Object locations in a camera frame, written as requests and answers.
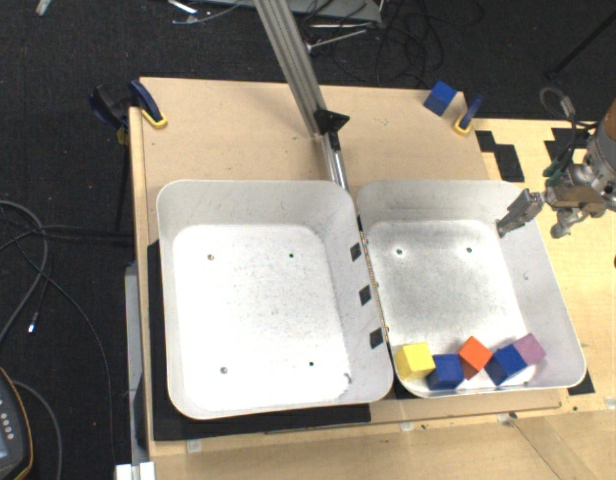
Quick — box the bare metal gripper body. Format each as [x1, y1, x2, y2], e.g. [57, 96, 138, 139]
[544, 161, 616, 218]

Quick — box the white plastic tray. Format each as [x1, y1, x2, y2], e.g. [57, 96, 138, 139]
[356, 179, 588, 400]
[155, 178, 395, 421]

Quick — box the purple cube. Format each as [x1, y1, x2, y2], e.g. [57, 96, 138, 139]
[512, 332, 547, 368]

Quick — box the blue cube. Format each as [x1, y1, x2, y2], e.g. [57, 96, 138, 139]
[426, 353, 466, 392]
[422, 79, 459, 118]
[483, 343, 530, 388]

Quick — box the orange cube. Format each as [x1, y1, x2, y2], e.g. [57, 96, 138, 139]
[457, 335, 495, 381]

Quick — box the yellow cube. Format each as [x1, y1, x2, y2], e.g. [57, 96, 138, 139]
[393, 341, 437, 383]

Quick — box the pale wood board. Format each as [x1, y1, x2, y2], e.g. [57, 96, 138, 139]
[129, 76, 563, 459]

